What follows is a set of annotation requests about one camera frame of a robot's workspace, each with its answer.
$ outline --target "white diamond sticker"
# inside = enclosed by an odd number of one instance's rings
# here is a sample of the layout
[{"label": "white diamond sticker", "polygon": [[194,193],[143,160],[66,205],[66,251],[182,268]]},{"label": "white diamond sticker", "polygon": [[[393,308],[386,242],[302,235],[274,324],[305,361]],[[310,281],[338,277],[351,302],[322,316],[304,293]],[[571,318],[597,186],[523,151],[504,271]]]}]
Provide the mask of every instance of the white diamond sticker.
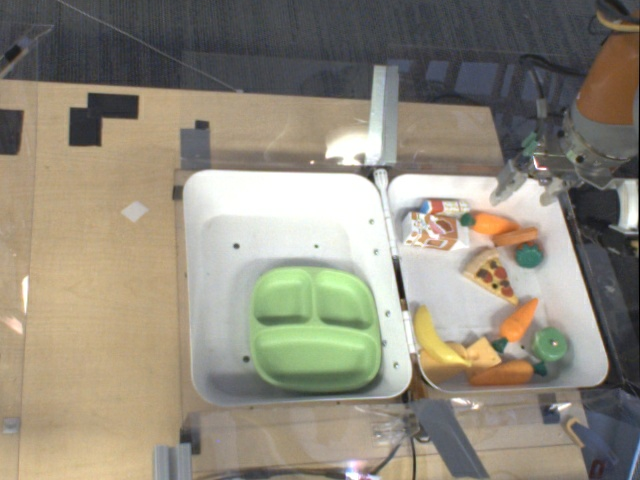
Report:
[{"label": "white diamond sticker", "polygon": [[149,208],[143,205],[140,201],[134,201],[120,213],[122,213],[122,215],[124,215],[127,219],[135,224],[148,211]]}]

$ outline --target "white wire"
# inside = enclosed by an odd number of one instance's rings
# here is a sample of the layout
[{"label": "white wire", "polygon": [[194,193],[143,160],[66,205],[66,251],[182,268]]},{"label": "white wire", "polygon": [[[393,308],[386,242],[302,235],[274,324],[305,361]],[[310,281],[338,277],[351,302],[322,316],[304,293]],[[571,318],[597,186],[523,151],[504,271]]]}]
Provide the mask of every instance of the white wire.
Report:
[{"label": "white wire", "polygon": [[110,28],[111,30],[115,30],[116,32],[122,34],[125,37],[128,37],[129,39],[135,41],[136,43],[139,43],[147,48],[149,48],[150,50],[156,52],[158,55],[161,55],[162,57],[165,57],[166,59],[169,59],[173,62],[176,62],[177,64],[179,64],[182,67],[185,67],[187,69],[190,69],[191,71],[198,73],[199,75],[204,76],[205,78],[208,78],[209,80],[212,80],[214,82],[216,82],[217,84],[222,85],[223,87],[226,87],[227,89],[230,89],[234,92],[242,92],[242,89],[237,89],[235,87],[233,87],[232,85],[229,85],[226,82],[223,82],[222,80],[220,80],[219,78],[216,78],[213,75],[210,75],[209,73],[202,71],[201,69],[198,69],[194,66],[191,66],[189,64],[187,64],[186,62],[172,56],[169,55],[168,53],[163,52],[162,50],[160,50],[159,48],[153,46],[150,43],[147,43],[146,41],[144,41],[143,39],[140,39],[138,37],[135,37],[134,35],[130,34],[129,32],[127,32],[126,30],[123,30],[119,27],[116,27],[115,25],[112,25],[111,23],[108,23],[104,20],[101,20],[100,18],[97,18],[95,16],[92,16],[91,14],[83,11],[82,9],[79,9],[77,7],[75,7],[74,5],[71,5],[68,2],[65,2],[64,0],[54,0],[55,2],[58,2],[60,5],[64,5],[66,8],[71,9],[72,11],[77,12],[78,14],[81,14],[82,16],[89,18],[92,21],[95,21],[96,23],[99,23],[100,25],[104,25],[107,28]]}]

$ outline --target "green plate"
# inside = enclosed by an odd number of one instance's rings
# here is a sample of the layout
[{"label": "green plate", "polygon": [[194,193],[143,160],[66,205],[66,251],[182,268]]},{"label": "green plate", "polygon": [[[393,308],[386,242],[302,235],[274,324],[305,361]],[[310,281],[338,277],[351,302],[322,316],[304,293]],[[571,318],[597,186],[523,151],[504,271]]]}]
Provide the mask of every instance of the green plate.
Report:
[{"label": "green plate", "polygon": [[371,290],[340,270],[283,267],[251,298],[251,355],[260,377],[303,393],[343,393],[373,380],[382,350]]}]

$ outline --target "yellow cable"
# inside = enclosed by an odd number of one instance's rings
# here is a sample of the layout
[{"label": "yellow cable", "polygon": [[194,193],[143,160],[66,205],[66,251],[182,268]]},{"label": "yellow cable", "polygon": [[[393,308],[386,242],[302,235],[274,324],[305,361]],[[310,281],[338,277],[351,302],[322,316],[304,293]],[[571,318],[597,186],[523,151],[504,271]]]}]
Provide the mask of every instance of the yellow cable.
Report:
[{"label": "yellow cable", "polygon": [[640,32],[640,25],[635,25],[633,23],[617,23],[615,21],[609,21],[600,11],[596,11],[596,16],[598,17],[598,21],[604,25],[605,27],[615,30],[616,32]]}]

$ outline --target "toy pizza slice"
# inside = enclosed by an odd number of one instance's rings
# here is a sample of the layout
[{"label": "toy pizza slice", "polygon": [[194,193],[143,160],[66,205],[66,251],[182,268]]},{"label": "toy pizza slice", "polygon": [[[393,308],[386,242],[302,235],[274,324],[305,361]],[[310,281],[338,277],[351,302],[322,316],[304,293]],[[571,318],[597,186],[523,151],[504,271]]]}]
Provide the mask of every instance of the toy pizza slice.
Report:
[{"label": "toy pizza slice", "polygon": [[464,268],[463,274],[467,279],[497,297],[514,306],[518,305],[518,297],[513,293],[509,275],[502,265],[496,249],[482,251],[472,258]]}]

